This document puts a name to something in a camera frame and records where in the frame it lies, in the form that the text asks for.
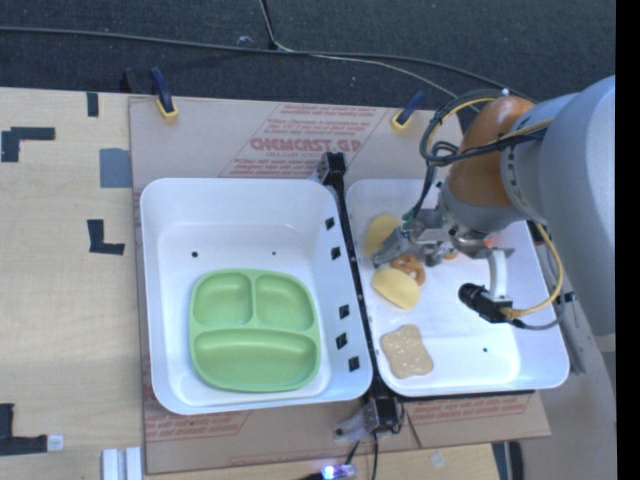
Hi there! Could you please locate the brown pretzel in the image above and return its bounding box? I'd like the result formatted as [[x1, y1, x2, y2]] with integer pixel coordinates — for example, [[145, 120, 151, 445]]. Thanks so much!
[[389, 253, 427, 287]]

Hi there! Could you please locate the beige bread slice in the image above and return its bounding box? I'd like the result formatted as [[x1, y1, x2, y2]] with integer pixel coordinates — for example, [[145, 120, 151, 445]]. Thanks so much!
[[379, 323, 435, 381]]

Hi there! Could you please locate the yellow potato chip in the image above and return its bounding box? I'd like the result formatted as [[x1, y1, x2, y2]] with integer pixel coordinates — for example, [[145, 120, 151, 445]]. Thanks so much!
[[370, 266, 422, 311], [363, 212, 402, 258]]

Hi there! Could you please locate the green divided plate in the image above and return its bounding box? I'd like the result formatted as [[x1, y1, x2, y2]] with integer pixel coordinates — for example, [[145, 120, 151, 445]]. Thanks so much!
[[187, 267, 323, 395]]

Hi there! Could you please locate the black cylinder on white bracket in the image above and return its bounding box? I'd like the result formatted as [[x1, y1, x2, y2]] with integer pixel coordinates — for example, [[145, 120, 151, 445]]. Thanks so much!
[[457, 247, 517, 325]]

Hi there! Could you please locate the black block with thin wires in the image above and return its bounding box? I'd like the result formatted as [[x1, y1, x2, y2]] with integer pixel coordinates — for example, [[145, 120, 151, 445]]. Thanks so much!
[[371, 395, 402, 433], [318, 151, 348, 187]]

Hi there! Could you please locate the white plastic tray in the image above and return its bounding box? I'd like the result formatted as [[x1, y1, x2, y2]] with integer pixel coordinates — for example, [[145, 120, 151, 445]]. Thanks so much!
[[139, 176, 374, 416], [344, 177, 572, 399]]

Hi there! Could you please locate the thin black rod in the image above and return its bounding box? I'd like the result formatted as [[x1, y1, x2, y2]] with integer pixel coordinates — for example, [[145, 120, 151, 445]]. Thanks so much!
[[331, 167, 387, 405]]

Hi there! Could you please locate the brown cardboard board red print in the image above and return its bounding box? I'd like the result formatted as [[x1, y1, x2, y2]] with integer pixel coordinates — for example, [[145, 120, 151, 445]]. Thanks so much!
[[127, 95, 553, 475]]

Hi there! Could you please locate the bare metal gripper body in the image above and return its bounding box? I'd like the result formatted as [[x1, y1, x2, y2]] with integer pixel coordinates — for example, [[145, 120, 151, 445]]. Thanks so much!
[[399, 208, 490, 259]]

